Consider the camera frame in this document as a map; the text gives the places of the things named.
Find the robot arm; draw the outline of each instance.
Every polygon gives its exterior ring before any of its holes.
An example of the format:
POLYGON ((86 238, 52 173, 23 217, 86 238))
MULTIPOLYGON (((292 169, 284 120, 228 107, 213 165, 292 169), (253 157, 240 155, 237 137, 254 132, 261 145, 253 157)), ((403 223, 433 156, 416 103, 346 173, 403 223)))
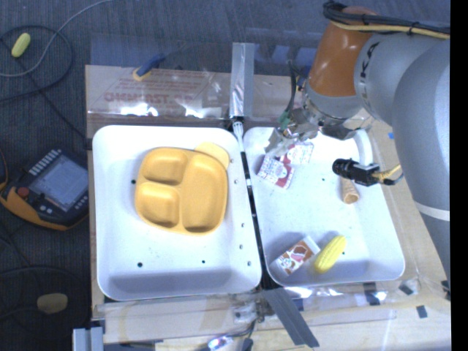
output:
MULTIPOLYGON (((267 151, 320 131, 348 139, 346 122, 365 110, 392 126, 402 172, 436 246, 450 287, 450 27, 386 18, 329 1, 331 20, 303 87, 267 151)), ((378 166, 338 159, 333 171, 370 186, 378 166)))

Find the white tray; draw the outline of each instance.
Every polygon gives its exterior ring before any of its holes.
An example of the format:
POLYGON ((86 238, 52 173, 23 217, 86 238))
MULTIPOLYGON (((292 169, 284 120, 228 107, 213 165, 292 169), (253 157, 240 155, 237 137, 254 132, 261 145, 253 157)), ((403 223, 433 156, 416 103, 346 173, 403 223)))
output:
POLYGON ((261 266, 238 143, 228 131, 197 127, 108 126, 93 139, 97 281, 117 301, 244 293, 261 266), (208 235, 182 235, 146 224, 134 205, 143 157, 153 148, 193 149, 210 141, 226 149, 227 209, 208 235))
POLYGON ((272 131, 255 127, 244 135, 267 265, 306 235, 323 248, 333 236, 342 234, 347 239, 347 248, 324 274, 314 272, 309 260, 286 279, 268 269, 271 278, 285 287, 399 278, 404 272, 404 255, 382 187, 356 185, 361 198, 347 205, 341 200, 339 177, 331 169, 335 159, 352 158, 359 162, 355 141, 340 141, 319 133, 312 140, 312 161, 293 165, 291 184, 282 189, 255 175, 272 131))

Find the yellow bowl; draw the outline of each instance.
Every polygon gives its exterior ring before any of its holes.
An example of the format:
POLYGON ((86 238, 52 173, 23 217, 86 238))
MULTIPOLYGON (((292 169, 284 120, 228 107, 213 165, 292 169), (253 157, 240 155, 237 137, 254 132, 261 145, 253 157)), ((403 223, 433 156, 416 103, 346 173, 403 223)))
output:
POLYGON ((146 154, 135 190, 138 215, 174 233, 204 235, 222 223, 229 155, 213 143, 195 150, 160 147, 146 154))

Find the small packet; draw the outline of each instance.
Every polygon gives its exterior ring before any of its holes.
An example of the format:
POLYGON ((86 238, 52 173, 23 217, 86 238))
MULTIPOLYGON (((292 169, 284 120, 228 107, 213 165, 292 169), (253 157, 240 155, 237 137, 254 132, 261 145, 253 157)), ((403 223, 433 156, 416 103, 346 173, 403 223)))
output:
POLYGON ((276 258, 270 268, 283 278, 297 271, 308 259, 320 252, 320 247, 314 240, 306 236, 301 241, 291 246, 281 256, 276 258))
POLYGON ((269 155, 263 157, 262 166, 257 175, 283 189, 287 189, 293 177, 294 168, 269 155))
POLYGON ((313 143, 295 143, 288 147, 286 154, 279 157, 279 161, 284 164, 302 165, 310 163, 313 143))

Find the cork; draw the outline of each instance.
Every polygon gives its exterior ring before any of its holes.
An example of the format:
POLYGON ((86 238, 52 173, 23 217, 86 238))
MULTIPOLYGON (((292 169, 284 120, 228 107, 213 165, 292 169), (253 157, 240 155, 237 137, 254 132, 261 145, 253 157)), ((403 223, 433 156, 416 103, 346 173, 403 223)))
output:
POLYGON ((350 179, 340 177, 340 187, 341 199, 346 204, 353 204, 359 200, 359 192, 350 179))

